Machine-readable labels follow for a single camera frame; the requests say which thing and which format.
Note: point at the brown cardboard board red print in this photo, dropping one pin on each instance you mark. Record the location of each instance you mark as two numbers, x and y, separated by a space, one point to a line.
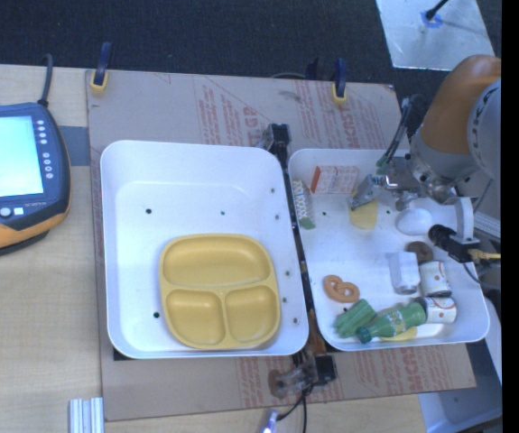
223 102

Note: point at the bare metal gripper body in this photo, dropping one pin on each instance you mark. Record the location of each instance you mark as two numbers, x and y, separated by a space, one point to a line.
403 176

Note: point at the green bottle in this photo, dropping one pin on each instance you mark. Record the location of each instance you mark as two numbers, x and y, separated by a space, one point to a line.
394 322

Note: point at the yellow flat piece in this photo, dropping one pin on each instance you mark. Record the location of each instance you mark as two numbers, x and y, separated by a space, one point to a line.
401 334

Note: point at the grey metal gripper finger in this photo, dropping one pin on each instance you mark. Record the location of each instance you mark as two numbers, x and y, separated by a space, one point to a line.
405 201
365 192

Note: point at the black cylinder on white bracket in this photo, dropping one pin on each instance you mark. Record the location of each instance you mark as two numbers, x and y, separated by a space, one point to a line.
460 246

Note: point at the yellow divided plate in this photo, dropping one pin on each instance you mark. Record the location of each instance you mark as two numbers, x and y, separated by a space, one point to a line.
218 287

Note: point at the white egg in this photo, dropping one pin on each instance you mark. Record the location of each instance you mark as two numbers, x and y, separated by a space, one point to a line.
414 221

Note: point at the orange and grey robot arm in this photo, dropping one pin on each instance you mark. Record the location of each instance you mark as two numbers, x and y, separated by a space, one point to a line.
453 111

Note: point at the white can orange print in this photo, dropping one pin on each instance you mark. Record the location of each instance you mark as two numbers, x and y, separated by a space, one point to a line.
435 279
442 310

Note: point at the white plastic tray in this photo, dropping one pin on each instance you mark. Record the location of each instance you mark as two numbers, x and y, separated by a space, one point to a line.
196 187
358 255

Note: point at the white patterned packet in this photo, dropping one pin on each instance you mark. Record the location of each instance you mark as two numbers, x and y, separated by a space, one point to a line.
303 203

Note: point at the green toy vegetable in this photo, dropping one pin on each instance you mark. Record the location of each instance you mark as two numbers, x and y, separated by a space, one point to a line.
354 317

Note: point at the orange pretzel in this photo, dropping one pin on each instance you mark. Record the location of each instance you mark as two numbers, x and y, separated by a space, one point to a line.
341 288

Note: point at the orange and white carton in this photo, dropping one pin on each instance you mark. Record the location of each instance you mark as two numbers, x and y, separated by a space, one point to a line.
336 179

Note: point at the white grey carton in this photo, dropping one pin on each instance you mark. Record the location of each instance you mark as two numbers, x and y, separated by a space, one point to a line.
402 272

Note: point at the yellow round slice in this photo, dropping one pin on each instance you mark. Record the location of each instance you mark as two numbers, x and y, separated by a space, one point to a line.
365 218

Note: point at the brown doughnut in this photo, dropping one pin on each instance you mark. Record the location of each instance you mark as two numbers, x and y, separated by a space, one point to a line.
420 251

